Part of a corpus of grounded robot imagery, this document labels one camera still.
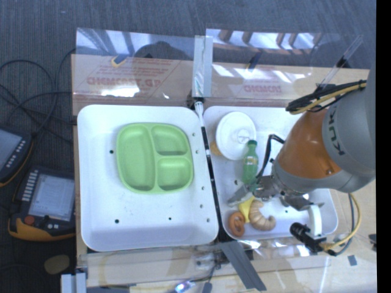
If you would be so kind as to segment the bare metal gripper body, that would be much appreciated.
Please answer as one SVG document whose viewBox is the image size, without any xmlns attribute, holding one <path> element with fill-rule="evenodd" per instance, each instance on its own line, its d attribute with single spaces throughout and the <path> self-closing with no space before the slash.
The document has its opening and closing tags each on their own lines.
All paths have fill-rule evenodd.
<svg viewBox="0 0 391 293">
<path fill-rule="evenodd" d="M 268 175 L 257 178 L 253 196 L 256 198 L 274 197 L 280 195 L 284 186 L 277 176 Z"/>
</svg>

